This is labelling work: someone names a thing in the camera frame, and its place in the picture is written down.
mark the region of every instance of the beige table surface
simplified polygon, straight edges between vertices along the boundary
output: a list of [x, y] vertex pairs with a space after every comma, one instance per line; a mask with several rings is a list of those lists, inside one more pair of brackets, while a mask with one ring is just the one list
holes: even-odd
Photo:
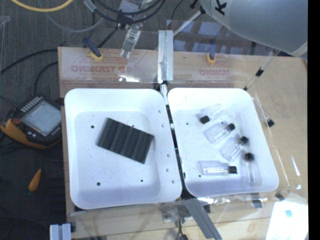
[[[102, 49], [103, 61], [97, 62], [82, 48], [60, 47], [60, 96], [74, 88], [152, 88], [149, 83], [157, 73], [158, 53], [137, 50], [130, 60], [119, 57], [119, 50]], [[230, 87], [225, 81], [234, 80], [232, 87], [243, 88], [248, 79], [266, 61], [266, 56], [225, 55], [209, 64], [206, 55], [193, 52], [174, 52], [174, 80], [197, 87]], [[260, 79], [249, 90], [275, 122], [264, 125], [267, 141], [280, 157], [277, 169], [282, 170], [280, 191], [290, 200], [308, 201], [308, 140], [307, 140], [307, 68], [306, 61], [297, 57], [275, 57]], [[119, 83], [119, 76], [140, 79], [142, 83]], [[68, 143], [62, 108], [63, 155], [66, 184], [67, 220], [75, 223], [74, 239], [106, 236], [108, 240], [169, 240], [176, 239], [177, 225], [164, 221], [161, 206], [133, 205], [89, 211], [75, 211], [69, 195]], [[219, 198], [211, 205], [209, 217], [224, 240], [265, 239], [277, 198], [255, 208], [246, 197]], [[189, 240], [205, 239], [194, 220], [183, 224]]]

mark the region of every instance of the gray cable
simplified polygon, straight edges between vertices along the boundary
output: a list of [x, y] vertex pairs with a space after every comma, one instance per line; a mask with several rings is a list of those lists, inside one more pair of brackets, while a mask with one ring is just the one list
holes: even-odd
[[[37, 0], [39, 6], [42, 8], [43, 7], [43, 4], [42, 4], [42, 1], [41, 0]], [[91, 31], [91, 30], [94, 30], [96, 27], [98, 27], [103, 21], [104, 21], [104, 18], [101, 18], [96, 24], [92, 25], [91, 27], [88, 27], [88, 28], [85, 28], [85, 29], [72, 29], [72, 28], [68, 28], [68, 27], [65, 27], [65, 26], [62, 26], [60, 25], [59, 23], [57, 23], [51, 16], [49, 16], [49, 14], [46, 12], [44, 13], [44, 15], [53, 23], [55, 24], [57, 27], [65, 30], [65, 31], [68, 31], [68, 32], [71, 32], [71, 33], [84, 33], [84, 32], [88, 32], [88, 31]]]

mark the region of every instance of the yellow cable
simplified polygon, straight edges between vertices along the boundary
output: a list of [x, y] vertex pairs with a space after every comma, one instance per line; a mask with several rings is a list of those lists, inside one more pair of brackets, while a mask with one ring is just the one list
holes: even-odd
[[63, 8], [66, 8], [68, 5], [70, 5], [74, 0], [68, 0], [66, 1], [64, 4], [54, 7], [54, 8], [37, 8], [37, 7], [32, 7], [29, 5], [26, 5], [22, 2], [19, 2], [18, 0], [11, 0], [12, 2], [14, 2], [15, 4], [17, 4], [18, 6], [21, 6], [25, 9], [31, 10], [31, 11], [35, 11], [35, 12], [40, 12], [40, 13], [50, 13], [50, 12], [56, 12], [59, 11]]

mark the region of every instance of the clear plastic bottle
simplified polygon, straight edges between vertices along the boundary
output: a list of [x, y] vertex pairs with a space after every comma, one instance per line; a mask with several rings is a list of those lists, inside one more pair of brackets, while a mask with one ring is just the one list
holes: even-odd
[[223, 147], [220, 150], [221, 155], [229, 162], [233, 162], [236, 158], [242, 153], [245, 145], [248, 142], [248, 138], [242, 136], [235, 143], [232, 143], [229, 146]]
[[222, 126], [218, 129], [216, 127], [209, 128], [204, 135], [212, 144], [226, 138], [235, 128], [233, 123], [229, 123], [227, 126]]
[[200, 118], [200, 122], [206, 124], [220, 118], [224, 114], [225, 108], [219, 103], [204, 109], [203, 112], [205, 115]]
[[260, 185], [261, 176], [255, 156], [252, 153], [245, 153], [240, 164], [244, 183], [250, 186]]
[[202, 175], [228, 175], [237, 174], [237, 167], [230, 166], [228, 163], [222, 163], [220, 161], [200, 161]]

